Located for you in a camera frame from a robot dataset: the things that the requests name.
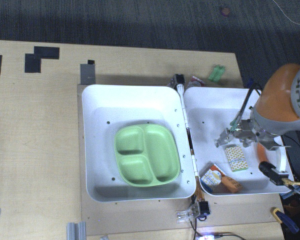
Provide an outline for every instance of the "table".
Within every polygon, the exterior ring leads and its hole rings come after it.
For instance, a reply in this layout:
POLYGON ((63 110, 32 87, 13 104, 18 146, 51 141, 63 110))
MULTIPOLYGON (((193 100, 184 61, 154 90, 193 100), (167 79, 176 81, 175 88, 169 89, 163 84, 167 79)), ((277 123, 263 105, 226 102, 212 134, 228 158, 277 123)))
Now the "table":
MULTIPOLYGON (((0 55, 0 240, 66 239, 67 223, 82 220, 77 103, 80 64, 95 61, 97 83, 166 85, 173 74, 181 73, 212 86, 207 78, 213 66, 224 65, 219 85, 242 87, 233 53, 0 40, 0 55), (41 73, 25 73, 25 54, 33 54, 34 46, 59 47, 59 59, 42 59, 41 73)), ((279 195, 218 198, 206 195, 212 214, 206 223, 198 224, 199 232, 284 239, 270 213, 271 207, 282 210, 279 195)), ((170 204, 162 200, 158 211, 172 211, 170 204)), ((126 211, 127 218, 129 205, 143 209, 140 203, 125 204, 121 212, 126 211)), ((189 225, 168 221, 159 228, 157 219, 148 218, 149 228, 153 224, 156 231, 132 233, 130 228, 122 230, 118 220, 108 227, 101 225, 105 228, 100 230, 102 234, 112 232, 110 240, 193 237, 189 225)))

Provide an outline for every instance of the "green plate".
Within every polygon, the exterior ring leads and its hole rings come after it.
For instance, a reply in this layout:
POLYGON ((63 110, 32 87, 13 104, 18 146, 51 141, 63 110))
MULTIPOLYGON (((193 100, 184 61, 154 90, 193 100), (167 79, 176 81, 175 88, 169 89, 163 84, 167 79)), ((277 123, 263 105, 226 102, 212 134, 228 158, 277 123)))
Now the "green plate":
POLYGON ((180 160, 171 132, 158 124, 120 129, 114 140, 121 177, 135 187, 172 182, 180 173, 180 160))

